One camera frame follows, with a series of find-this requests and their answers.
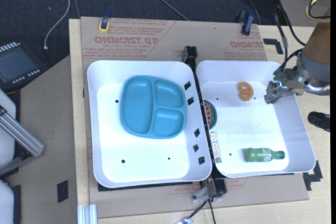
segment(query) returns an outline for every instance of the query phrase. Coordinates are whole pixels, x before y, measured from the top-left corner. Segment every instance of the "green bottle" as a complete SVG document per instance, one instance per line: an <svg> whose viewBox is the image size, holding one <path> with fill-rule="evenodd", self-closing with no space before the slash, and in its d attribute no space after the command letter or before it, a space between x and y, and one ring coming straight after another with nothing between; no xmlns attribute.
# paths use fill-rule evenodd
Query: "green bottle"
<svg viewBox="0 0 336 224"><path fill-rule="evenodd" d="M283 151L272 151L269 148L247 148L244 150L246 162L270 162L273 159L283 159Z"/></svg>

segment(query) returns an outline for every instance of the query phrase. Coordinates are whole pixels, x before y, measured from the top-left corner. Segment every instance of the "bottle cap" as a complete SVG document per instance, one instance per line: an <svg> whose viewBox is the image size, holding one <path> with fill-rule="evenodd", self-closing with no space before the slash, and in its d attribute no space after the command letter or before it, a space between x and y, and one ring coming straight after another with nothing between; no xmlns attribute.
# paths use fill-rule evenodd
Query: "bottle cap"
<svg viewBox="0 0 336 224"><path fill-rule="evenodd" d="M278 158L277 159L284 159L285 158L285 153L283 151L278 151Z"/></svg>

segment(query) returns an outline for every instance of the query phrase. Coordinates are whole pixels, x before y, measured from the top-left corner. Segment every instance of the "white tray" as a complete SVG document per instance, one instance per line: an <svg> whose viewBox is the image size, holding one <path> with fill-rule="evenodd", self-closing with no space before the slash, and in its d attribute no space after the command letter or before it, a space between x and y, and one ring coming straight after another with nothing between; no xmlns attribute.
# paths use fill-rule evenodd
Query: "white tray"
<svg viewBox="0 0 336 224"><path fill-rule="evenodd" d="M189 66L177 61L101 60L90 65L87 75L93 171L100 184L113 188L194 182L210 175L212 161ZM119 101L124 83L136 75L170 80L183 90L187 82L191 83L184 92L186 103L190 98L194 98L194 102L187 105L185 128L178 136L143 138L123 128Z"/></svg>
<svg viewBox="0 0 336 224"><path fill-rule="evenodd" d="M295 96L278 103L264 101L268 82L278 63L267 61L202 61L197 66L203 100L216 109L216 134L220 160L216 167L227 177L307 172L315 156ZM248 82L253 98L238 97L239 82ZM244 148L266 147L284 151L285 159L268 163L244 161Z"/></svg>
<svg viewBox="0 0 336 224"><path fill-rule="evenodd" d="M0 219L1 224L13 224L14 193L13 190L0 180Z"/></svg>

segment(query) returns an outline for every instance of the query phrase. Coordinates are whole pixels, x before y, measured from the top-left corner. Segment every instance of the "blue clamp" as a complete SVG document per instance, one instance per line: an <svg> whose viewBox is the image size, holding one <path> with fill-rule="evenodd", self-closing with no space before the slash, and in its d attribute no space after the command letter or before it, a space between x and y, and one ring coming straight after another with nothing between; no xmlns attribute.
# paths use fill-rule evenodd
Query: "blue clamp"
<svg viewBox="0 0 336 224"><path fill-rule="evenodd" d="M112 9L111 6L106 6L103 20L100 21L99 31L101 31L102 33L106 33L107 30L109 29L109 26L110 26L109 17L110 17L111 9Z"/></svg>
<svg viewBox="0 0 336 224"><path fill-rule="evenodd" d="M251 25L256 14L254 12L248 12L245 17L245 24L242 27L241 33L245 36L250 35Z"/></svg>

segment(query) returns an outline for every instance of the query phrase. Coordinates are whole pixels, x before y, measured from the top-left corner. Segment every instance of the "screen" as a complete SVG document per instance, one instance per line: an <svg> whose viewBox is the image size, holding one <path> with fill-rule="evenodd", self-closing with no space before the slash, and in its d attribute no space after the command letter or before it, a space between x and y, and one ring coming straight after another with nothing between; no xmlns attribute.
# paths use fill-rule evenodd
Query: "screen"
<svg viewBox="0 0 336 224"><path fill-rule="evenodd" d="M36 68L38 65L21 47L0 54L0 79L4 83L21 77Z"/></svg>

